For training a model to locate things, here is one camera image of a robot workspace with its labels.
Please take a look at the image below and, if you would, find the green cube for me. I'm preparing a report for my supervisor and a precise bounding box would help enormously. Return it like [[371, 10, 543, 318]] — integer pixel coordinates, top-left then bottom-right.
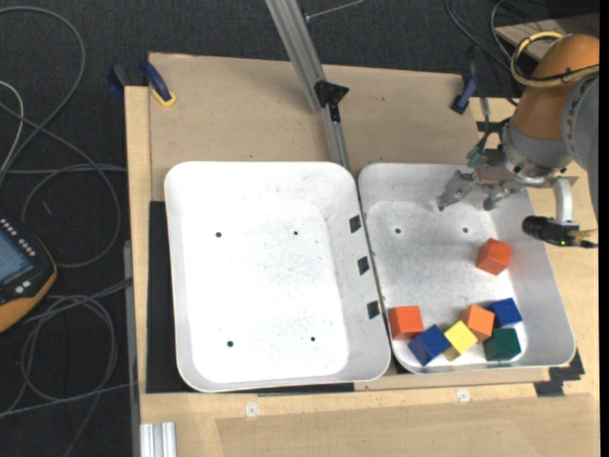
[[481, 327, 522, 363]]

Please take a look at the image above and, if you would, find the white plastic tray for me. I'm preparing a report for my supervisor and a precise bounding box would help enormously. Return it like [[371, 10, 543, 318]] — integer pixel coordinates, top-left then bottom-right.
[[356, 161, 578, 376], [163, 160, 393, 394]]

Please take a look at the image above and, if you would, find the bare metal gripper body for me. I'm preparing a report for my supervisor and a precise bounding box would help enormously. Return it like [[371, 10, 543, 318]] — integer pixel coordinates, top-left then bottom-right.
[[474, 155, 549, 193]]

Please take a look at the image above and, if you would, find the orange cube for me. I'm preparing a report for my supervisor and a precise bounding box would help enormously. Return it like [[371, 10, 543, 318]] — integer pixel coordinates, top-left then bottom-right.
[[459, 304, 497, 344], [475, 237, 514, 277], [387, 305, 425, 341]]

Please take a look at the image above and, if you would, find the black cylinder on white bracket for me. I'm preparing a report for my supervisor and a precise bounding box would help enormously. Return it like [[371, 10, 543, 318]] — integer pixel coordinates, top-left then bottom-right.
[[521, 176, 584, 248]]

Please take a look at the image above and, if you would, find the yellow cube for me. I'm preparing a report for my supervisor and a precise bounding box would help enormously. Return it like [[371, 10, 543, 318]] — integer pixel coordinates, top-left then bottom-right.
[[442, 320, 480, 363]]

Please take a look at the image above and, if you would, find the blue cube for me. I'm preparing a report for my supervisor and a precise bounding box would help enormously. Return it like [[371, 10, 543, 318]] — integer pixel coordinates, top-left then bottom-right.
[[487, 297, 524, 328], [407, 324, 452, 368]]

